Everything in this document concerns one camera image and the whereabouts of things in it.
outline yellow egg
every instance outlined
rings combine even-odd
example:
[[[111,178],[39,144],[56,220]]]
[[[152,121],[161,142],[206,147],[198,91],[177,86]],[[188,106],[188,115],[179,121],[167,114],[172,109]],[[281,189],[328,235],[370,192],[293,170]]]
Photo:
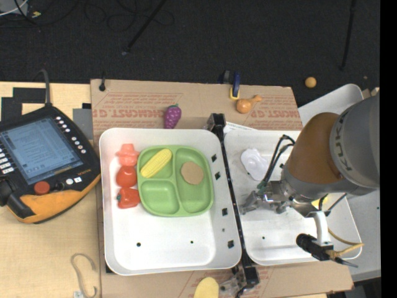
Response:
[[[317,81],[314,77],[308,77],[305,80],[306,87],[313,88],[317,85]]]

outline white cable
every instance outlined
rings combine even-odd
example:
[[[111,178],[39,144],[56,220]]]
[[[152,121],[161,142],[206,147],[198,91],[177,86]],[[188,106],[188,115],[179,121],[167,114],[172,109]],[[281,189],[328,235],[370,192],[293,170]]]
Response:
[[[29,0],[25,0],[25,1],[23,1],[20,5],[19,5],[19,7],[21,8],[21,7],[23,7],[27,2],[28,2]],[[13,9],[13,10],[10,10],[10,11],[7,11],[7,12],[3,12],[3,13],[0,13],[0,17],[1,16],[5,16],[6,14],[10,14],[10,13],[13,13],[14,11],[17,11],[18,10],[18,8],[16,7],[15,9]]]

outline green plate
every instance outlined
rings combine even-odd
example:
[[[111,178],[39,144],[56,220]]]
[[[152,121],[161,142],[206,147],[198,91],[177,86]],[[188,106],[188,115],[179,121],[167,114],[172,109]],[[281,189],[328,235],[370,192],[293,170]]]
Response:
[[[142,177],[140,169],[164,148],[171,150],[171,161],[153,177]],[[204,172],[204,178],[199,184],[190,184],[181,175],[181,167],[188,161],[199,165]],[[149,147],[140,152],[136,169],[141,203],[154,215],[198,215],[207,211],[213,204],[210,167],[206,157],[197,149],[180,145]]]

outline white tray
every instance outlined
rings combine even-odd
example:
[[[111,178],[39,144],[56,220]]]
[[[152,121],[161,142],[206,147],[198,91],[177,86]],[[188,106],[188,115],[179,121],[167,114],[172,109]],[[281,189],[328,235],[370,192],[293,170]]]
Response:
[[[299,133],[298,131],[232,130],[225,136],[230,176],[239,208],[247,253],[253,261],[260,265],[316,261],[296,244],[296,238],[300,233],[317,236],[314,219],[306,219],[292,208],[288,208],[282,214],[276,214],[268,204],[264,204],[262,207],[244,215],[241,214],[241,206],[245,203],[251,191],[257,191],[257,185],[259,184],[259,181],[253,180],[247,174],[240,159],[242,152],[248,148],[256,148],[270,164],[279,138],[285,134],[296,139]],[[270,180],[280,179],[281,169],[279,164],[287,161],[290,149],[280,157]],[[327,203],[323,204],[324,209],[331,206],[340,196],[341,194],[329,194]],[[333,208],[331,214],[327,217],[327,223],[337,236],[350,242],[361,242],[346,198]],[[348,245],[333,237],[331,237],[331,240],[334,243],[334,249],[337,251],[348,247]],[[351,260],[358,257],[360,253],[361,248],[358,248],[342,258]]]
[[[123,143],[142,151],[155,145],[186,145],[200,150],[213,176],[214,202],[201,215],[159,217],[141,204],[119,209],[120,167],[116,152]],[[104,206],[105,259],[120,275],[231,268],[241,258],[228,180],[219,139],[208,130],[121,129],[106,130],[99,140]]]

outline red button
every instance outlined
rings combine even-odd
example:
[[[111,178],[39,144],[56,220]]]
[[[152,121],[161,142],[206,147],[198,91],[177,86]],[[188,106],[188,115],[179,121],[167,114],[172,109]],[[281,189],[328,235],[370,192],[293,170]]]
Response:
[[[42,196],[50,192],[50,185],[46,181],[39,181],[33,187],[36,195]]]

